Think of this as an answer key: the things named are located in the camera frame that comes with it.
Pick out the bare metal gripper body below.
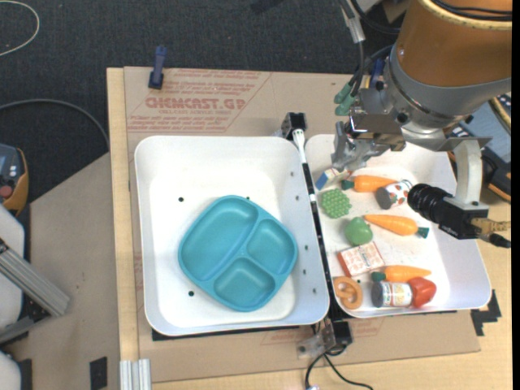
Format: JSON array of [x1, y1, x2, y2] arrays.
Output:
[[348, 87, 453, 153]]

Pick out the black cylinder on white bracket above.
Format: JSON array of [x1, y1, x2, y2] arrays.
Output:
[[407, 138, 491, 241]]

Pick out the green apple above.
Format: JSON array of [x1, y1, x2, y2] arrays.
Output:
[[344, 216, 374, 247]]

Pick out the green grapes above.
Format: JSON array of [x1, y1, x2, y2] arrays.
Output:
[[321, 188, 353, 220]]

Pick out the white can with strawberry print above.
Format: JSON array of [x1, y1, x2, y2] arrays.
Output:
[[375, 179, 414, 210]]

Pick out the white can with yellow label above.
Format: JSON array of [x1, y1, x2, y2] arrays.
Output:
[[370, 280, 414, 310]]

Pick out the red and white packet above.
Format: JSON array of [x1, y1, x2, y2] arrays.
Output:
[[336, 240, 387, 278]]

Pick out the brown cardboard board red print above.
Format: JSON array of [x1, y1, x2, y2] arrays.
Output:
[[123, 66, 483, 384]]

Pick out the red pepper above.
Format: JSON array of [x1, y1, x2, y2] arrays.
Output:
[[407, 276, 438, 310]]

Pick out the thin black and white rod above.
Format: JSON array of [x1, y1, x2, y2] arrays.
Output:
[[292, 129, 336, 321]]

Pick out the brown pretzel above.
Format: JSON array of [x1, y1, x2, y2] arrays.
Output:
[[332, 275, 364, 311]]

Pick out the white and blue carton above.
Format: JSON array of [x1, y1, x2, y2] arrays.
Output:
[[314, 167, 353, 191]]

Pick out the blue divided plate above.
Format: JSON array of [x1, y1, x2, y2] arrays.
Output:
[[177, 194, 300, 313]]

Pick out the orange carrot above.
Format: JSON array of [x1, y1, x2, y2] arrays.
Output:
[[370, 264, 432, 284], [363, 213, 431, 240], [340, 174, 397, 193]]

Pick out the black block with thin wires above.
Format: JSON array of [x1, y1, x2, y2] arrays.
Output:
[[283, 111, 308, 138], [332, 319, 353, 347]]

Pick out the white plastic tray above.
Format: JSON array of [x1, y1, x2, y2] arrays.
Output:
[[303, 133, 493, 319], [133, 135, 331, 337]]

